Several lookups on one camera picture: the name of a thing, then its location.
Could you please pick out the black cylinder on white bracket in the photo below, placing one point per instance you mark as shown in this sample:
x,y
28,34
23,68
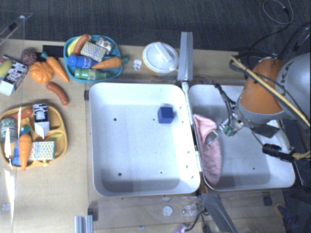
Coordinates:
x,y
273,150

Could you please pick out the green bottle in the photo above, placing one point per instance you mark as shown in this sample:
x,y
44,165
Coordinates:
x,y
88,73

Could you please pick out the blue cube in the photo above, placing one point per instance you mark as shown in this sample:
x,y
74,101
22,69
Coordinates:
x,y
165,115

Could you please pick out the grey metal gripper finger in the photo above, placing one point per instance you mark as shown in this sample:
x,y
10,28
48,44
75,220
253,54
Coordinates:
x,y
211,138

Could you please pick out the clear plastic bottle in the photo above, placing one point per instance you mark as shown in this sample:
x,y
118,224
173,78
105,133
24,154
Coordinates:
x,y
190,207

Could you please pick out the yellow-green banana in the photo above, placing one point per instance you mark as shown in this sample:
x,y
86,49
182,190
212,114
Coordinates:
x,y
5,68

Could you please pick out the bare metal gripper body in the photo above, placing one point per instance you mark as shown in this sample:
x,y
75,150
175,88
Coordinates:
x,y
232,126

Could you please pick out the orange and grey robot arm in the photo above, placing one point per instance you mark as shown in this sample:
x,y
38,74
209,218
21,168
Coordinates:
x,y
263,93

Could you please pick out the yellow divided plate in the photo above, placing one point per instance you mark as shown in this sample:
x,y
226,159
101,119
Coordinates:
x,y
59,130

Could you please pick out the yellow banana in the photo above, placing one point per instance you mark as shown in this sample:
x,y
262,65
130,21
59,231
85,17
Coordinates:
x,y
71,46

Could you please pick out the blue divided plate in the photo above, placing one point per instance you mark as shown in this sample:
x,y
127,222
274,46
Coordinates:
x,y
116,71

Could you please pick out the orange carrot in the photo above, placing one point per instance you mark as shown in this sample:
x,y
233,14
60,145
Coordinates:
x,y
25,147
108,63
57,68

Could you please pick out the white round disc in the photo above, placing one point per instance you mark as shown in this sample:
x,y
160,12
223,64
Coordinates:
x,y
167,210

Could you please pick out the small white plastic piece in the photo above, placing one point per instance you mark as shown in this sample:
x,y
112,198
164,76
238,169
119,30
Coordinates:
x,y
137,65

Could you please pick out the white plastic tray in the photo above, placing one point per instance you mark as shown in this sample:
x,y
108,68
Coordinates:
x,y
136,142
243,159

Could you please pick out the yellow patterned carton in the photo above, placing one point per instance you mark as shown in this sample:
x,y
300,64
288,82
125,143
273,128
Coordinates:
x,y
42,150
93,51

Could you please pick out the blue bottle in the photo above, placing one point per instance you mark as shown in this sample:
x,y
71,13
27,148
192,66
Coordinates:
x,y
16,158
80,61

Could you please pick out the orange pumpkin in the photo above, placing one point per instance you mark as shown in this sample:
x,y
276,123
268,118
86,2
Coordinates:
x,y
41,72

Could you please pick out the white can with orange print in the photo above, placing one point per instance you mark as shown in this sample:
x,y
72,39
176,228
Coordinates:
x,y
105,44

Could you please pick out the green patterned can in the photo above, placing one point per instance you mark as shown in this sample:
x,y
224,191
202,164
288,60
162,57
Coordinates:
x,y
8,130

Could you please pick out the yellow bowl with white lid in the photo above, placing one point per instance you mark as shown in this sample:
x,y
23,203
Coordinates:
x,y
160,57

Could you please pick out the pink cloth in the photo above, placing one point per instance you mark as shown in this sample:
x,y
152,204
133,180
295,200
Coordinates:
x,y
210,159

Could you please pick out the cow print milk carton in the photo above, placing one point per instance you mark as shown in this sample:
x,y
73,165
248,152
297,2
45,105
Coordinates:
x,y
41,120
14,78

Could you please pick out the orange-brown sausage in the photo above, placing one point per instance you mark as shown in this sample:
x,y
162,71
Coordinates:
x,y
81,43
58,93
25,113

